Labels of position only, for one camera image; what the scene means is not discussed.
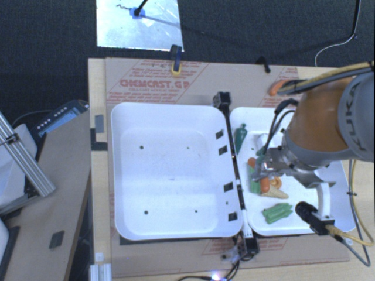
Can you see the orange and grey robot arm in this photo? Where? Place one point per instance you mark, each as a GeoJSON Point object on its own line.
{"type": "Point", "coordinates": [319, 121]}

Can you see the white plastic tray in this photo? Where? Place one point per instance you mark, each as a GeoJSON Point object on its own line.
{"type": "Point", "coordinates": [170, 171]}
{"type": "Point", "coordinates": [299, 215]}

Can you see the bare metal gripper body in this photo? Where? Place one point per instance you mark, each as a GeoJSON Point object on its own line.
{"type": "Point", "coordinates": [278, 160]}

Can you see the brown cardboard board, red print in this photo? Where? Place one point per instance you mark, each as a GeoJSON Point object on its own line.
{"type": "Point", "coordinates": [164, 80]}

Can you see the thin black and white rod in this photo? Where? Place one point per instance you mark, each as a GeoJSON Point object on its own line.
{"type": "Point", "coordinates": [234, 159]}

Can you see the green toy beans bundle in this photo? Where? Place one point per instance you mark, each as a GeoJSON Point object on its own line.
{"type": "Point", "coordinates": [254, 186]}
{"type": "Point", "coordinates": [276, 213]}

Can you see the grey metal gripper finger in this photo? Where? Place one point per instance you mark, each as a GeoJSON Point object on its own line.
{"type": "Point", "coordinates": [257, 170]}
{"type": "Point", "coordinates": [268, 175]}

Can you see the orange toy carrot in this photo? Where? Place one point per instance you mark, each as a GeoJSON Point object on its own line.
{"type": "Point", "coordinates": [251, 162]}

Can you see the black cylinder on white bracket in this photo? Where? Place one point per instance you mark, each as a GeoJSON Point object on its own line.
{"type": "Point", "coordinates": [315, 217]}

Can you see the pale tan toy wedge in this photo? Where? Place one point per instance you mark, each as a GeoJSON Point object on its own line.
{"type": "Point", "coordinates": [275, 193]}

